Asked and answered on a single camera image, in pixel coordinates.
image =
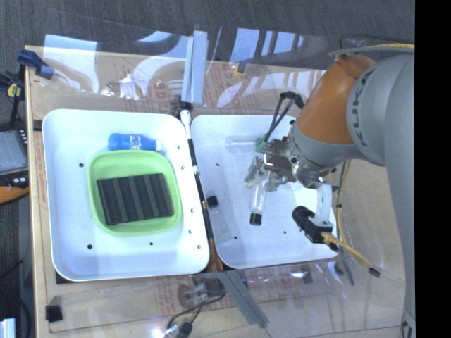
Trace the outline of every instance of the green basket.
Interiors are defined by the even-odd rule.
[[[173,205],[173,215],[107,225],[97,180],[162,173]],[[108,233],[140,235],[163,232],[175,227],[182,217],[182,202],[171,162],[160,153],[144,150],[106,151],[96,155],[88,170],[89,199],[94,217]]]

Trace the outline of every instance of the gray floor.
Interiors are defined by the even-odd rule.
[[[415,0],[0,0],[0,14],[0,73],[16,73],[19,50],[43,45],[46,35],[96,41],[105,51],[151,54],[137,44],[149,31],[190,35],[196,27],[211,42],[220,36],[217,50],[209,45],[208,57],[229,61],[238,29],[289,32],[303,37],[303,49],[256,54],[250,61],[319,69],[332,63],[330,51],[346,44],[415,38]],[[2,94],[0,124],[10,114],[11,102]],[[25,116],[24,104],[19,114]],[[23,258],[19,241],[18,202],[8,202],[0,206],[0,275]],[[2,277],[0,286],[19,294],[19,269]],[[18,317],[18,303],[2,298],[0,319]]]

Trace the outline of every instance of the black bottle cap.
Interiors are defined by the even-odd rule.
[[[250,225],[261,225],[261,214],[251,213]]]

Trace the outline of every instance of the blue bottle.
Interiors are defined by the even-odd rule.
[[[108,138],[108,150],[153,150],[161,151],[160,140],[149,139],[140,134],[111,134]]]

